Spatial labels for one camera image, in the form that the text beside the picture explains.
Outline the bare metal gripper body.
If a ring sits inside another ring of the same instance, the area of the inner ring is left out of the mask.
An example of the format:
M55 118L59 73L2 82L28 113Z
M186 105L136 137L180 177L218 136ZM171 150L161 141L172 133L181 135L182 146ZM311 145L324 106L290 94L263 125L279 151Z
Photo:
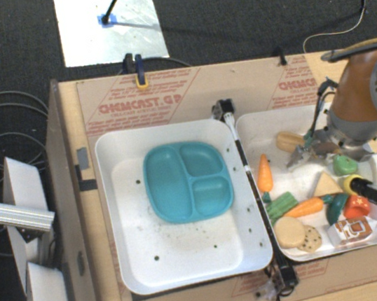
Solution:
M332 127L309 130L305 140L307 147L320 156L342 154L352 158L370 154L367 142L351 139Z

